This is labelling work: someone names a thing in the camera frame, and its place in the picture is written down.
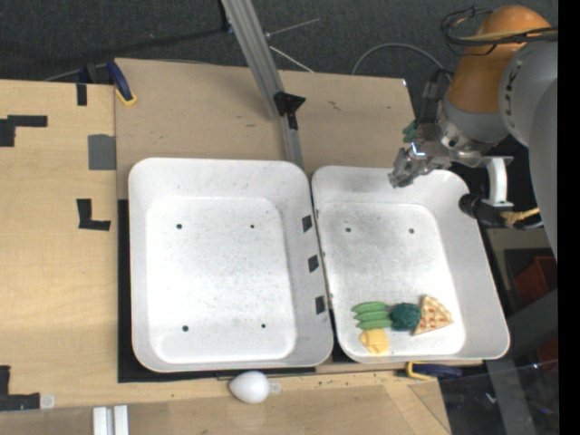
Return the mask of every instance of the gray carpet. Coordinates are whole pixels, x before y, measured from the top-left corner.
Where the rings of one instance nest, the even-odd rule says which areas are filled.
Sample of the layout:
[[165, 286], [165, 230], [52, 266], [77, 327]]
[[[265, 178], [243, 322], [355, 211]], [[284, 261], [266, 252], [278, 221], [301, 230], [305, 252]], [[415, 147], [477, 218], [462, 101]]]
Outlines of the gray carpet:
[[[349, 73], [377, 44], [411, 44], [453, 70], [440, 34], [448, 13], [469, 6], [526, 5], [558, 23], [558, 0], [252, 0], [265, 29], [320, 18], [271, 44], [310, 69]], [[219, 31], [217, 0], [0, 0], [0, 78], [42, 80], [115, 56], [244, 65], [235, 36]], [[275, 56], [282, 69], [300, 69]], [[433, 64], [411, 50], [369, 56], [358, 73], [403, 77], [417, 110]]]

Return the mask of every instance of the egg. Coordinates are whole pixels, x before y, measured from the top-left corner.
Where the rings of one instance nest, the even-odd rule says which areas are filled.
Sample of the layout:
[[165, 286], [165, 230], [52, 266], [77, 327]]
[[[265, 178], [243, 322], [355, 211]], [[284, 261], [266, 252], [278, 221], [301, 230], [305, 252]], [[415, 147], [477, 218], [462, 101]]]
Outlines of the egg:
[[259, 371], [240, 373], [229, 382], [229, 390], [240, 401], [258, 404], [270, 394], [270, 382]]

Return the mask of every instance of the cable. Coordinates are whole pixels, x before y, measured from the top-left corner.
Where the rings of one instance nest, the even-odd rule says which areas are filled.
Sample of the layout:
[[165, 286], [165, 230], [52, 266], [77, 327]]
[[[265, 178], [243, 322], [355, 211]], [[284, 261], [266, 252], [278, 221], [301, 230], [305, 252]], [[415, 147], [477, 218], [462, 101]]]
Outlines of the cable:
[[420, 112], [417, 115], [417, 119], [414, 122], [415, 129], [417, 129], [419, 127], [419, 124], [421, 124], [421, 122], [423, 121], [425, 112], [427, 111], [427, 107], [431, 103], [437, 103], [440, 99], [439, 77], [441, 75], [445, 75], [447, 80], [450, 81], [451, 77], [453, 76], [453, 72], [445, 68], [437, 68], [433, 72], [429, 80], [425, 83], [425, 88], [423, 89], [423, 102], [420, 107]]
[[270, 50], [272, 50], [275, 53], [278, 53], [281, 56], [284, 56], [286, 58], [286, 60], [289, 60], [290, 62], [294, 63], [296, 66], [304, 69], [305, 71], [308, 71], [309, 73], [314, 72], [309, 67], [304, 66], [302, 63], [300, 63], [297, 60], [295, 60], [294, 58], [292, 58], [292, 56], [290, 56], [289, 54], [286, 54], [286, 53], [282, 52], [281, 50], [278, 50], [277, 48], [273, 47], [272, 45], [268, 45], [268, 46], [270, 47]]
[[520, 227], [522, 230], [532, 230], [534, 228], [541, 228], [544, 226], [543, 221], [538, 221], [535, 224], [528, 224], [527, 226]]
[[[457, 37], [453, 35], [452, 30], [460, 24], [473, 19], [476, 16], [489, 15], [495, 10], [493, 8], [477, 8], [472, 6], [465, 10], [456, 11], [445, 16], [440, 24], [440, 30], [443, 33], [443, 38], [449, 49], [457, 56], [467, 55], [487, 55], [490, 54], [500, 44], [522, 44], [524, 42], [538, 42], [538, 41], [557, 41], [558, 29], [557, 27], [538, 27], [534, 29], [526, 29], [523, 31], [507, 31], [504, 33], [473, 35], [467, 37]], [[459, 46], [489, 46], [489, 50], [485, 53], [459, 53], [455, 51], [452, 45]]]
[[[152, 60], [152, 61], [158, 61], [158, 62], [171, 62], [171, 63], [192, 63], [192, 64], [207, 64], [206, 62], [199, 62], [196, 60], [170, 60], [170, 59], [157, 59], [157, 60]], [[102, 69], [105, 68], [107, 66], [107, 63], [103, 63], [103, 64], [95, 64], [95, 68], [96, 69]], [[65, 77], [69, 77], [75, 74], [78, 74], [81, 70], [74, 70], [74, 71], [69, 71], [69, 72], [63, 72], [62, 74], [56, 74], [55, 76], [52, 77], [47, 77], [46, 79], [43, 79], [42, 82], [52, 82], [52, 81], [58, 81], [59, 79], [64, 79]]]
[[273, 31], [272, 33], [265, 33], [266, 39], [269, 39], [270, 37], [272, 37], [272, 35], [276, 35], [276, 34], [281, 34], [281, 33], [285, 33], [287, 31], [292, 31], [294, 29], [297, 29], [298, 27], [302, 27], [308, 24], [313, 24], [313, 23], [318, 23], [318, 21], [320, 21], [321, 18], [316, 18], [316, 19], [311, 19], [310, 21], [305, 21], [303, 23], [300, 24], [294, 24], [294, 25], [290, 25], [288, 27], [284, 27], [283, 29], [278, 29], [277, 31]]
[[351, 75], [356, 74], [357, 70], [359, 69], [359, 66], [367, 58], [367, 56], [369, 56], [371, 53], [377, 52], [378, 50], [382, 50], [383, 48], [406, 48], [408, 50], [413, 50], [414, 52], [419, 53], [425, 56], [426, 58], [429, 58], [434, 64], [437, 65], [438, 68], [443, 70], [445, 69], [445, 66], [443, 66], [443, 64], [440, 61], [438, 61], [434, 56], [425, 52], [424, 50], [421, 50], [421, 48], [418, 48], [414, 45], [409, 45], [408, 43], [381, 43], [380, 45], [377, 45], [368, 52], [364, 53], [359, 58], [359, 60], [356, 62], [353, 69], [351, 70]]

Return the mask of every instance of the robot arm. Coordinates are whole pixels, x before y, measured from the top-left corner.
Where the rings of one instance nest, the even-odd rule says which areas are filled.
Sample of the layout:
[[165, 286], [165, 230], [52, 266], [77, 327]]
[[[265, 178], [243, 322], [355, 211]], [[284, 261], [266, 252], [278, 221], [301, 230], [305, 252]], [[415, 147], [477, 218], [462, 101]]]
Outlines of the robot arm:
[[[454, 14], [442, 28], [449, 30], [477, 11]], [[399, 150], [390, 181], [404, 187], [458, 162], [487, 167], [492, 184], [504, 185], [498, 165], [502, 158], [488, 153], [511, 134], [529, 148], [536, 202], [557, 259], [557, 30], [523, 6], [487, 12], [476, 34], [461, 39], [467, 48], [439, 101], [435, 121], [415, 121], [405, 130], [411, 145]], [[510, 207], [505, 197], [492, 198], [497, 193], [493, 188], [483, 203], [495, 215]], [[468, 199], [462, 208], [475, 217], [476, 203]]]

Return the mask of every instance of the toy pizza slice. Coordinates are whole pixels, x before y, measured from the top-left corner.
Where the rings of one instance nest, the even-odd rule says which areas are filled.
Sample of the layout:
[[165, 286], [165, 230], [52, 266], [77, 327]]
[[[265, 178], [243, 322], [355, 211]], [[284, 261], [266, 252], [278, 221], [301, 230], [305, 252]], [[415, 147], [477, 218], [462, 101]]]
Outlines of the toy pizza slice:
[[432, 296], [425, 295], [420, 301], [419, 325], [413, 335], [424, 334], [453, 324], [451, 313]]

